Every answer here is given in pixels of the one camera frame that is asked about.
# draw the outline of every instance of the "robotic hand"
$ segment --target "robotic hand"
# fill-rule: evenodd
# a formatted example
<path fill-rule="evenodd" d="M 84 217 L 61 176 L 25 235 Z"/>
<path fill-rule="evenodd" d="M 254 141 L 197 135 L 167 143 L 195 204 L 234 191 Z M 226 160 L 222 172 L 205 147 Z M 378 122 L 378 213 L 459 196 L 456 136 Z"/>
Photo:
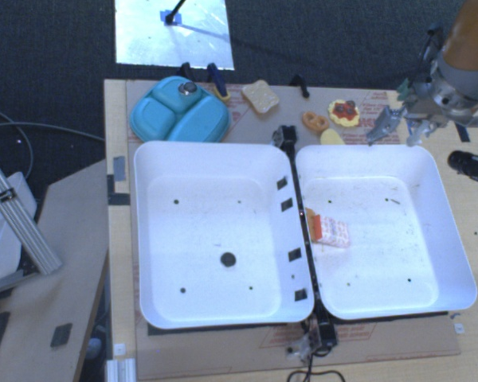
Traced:
<path fill-rule="evenodd" d="M 400 109 L 386 107 L 366 135 L 371 145 L 394 131 L 406 119 L 410 136 L 408 146 L 421 143 L 448 121 L 456 124 L 463 137 L 466 128 L 478 127 L 478 0 L 466 0 L 444 41 L 439 25 L 432 25 L 420 54 L 416 75 L 399 88 Z M 422 72 L 423 63 L 429 71 Z M 449 165 L 478 181 L 478 157 L 454 152 Z"/>

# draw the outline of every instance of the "black rod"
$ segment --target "black rod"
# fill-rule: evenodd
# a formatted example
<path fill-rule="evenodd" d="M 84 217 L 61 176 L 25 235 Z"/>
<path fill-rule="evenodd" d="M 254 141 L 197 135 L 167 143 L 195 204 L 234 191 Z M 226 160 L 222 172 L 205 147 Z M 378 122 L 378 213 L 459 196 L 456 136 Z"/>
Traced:
<path fill-rule="evenodd" d="M 165 17 L 165 24 L 171 25 L 171 24 L 174 23 L 174 17 L 177 14 L 177 12 L 179 11 L 179 9 L 182 7 L 182 5 L 184 4 L 185 1 L 186 0 L 180 0 L 179 3 L 177 3 L 175 8 L 172 10 L 172 12 Z"/>

